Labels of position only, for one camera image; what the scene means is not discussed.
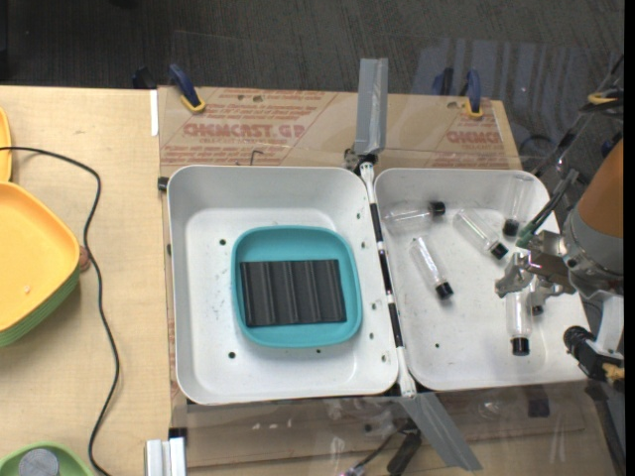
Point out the black ribbed insert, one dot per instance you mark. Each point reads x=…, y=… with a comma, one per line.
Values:
x=292, y=293

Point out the clear plastic bottle black cap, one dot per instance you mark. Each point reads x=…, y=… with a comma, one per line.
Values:
x=429, y=266
x=476, y=231
x=518, y=201
x=518, y=320
x=409, y=216

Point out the white plastic tray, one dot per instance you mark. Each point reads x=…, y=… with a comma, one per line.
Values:
x=471, y=335
x=208, y=315

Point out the thin black and white rod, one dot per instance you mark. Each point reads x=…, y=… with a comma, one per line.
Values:
x=381, y=246

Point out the teal plate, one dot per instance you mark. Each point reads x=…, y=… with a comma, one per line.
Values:
x=297, y=241

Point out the small brown disc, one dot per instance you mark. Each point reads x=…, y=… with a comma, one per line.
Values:
x=85, y=258

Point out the grey cylinder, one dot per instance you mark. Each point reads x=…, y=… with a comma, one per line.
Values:
x=38, y=463

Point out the black cylinder on white bracket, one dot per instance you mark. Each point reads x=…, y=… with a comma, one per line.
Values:
x=590, y=350

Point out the yellow plate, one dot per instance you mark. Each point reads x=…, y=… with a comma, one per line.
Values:
x=30, y=256

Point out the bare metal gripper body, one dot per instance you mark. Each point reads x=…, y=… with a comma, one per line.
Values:
x=548, y=258

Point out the brown cardboard board red print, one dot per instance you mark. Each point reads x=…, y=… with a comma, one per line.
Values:
x=278, y=127

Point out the green plate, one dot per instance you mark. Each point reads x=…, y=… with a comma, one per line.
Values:
x=74, y=459
x=39, y=327

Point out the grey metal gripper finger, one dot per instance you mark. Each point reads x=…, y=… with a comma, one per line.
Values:
x=511, y=278
x=536, y=298

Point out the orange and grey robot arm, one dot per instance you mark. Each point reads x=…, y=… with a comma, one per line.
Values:
x=602, y=201

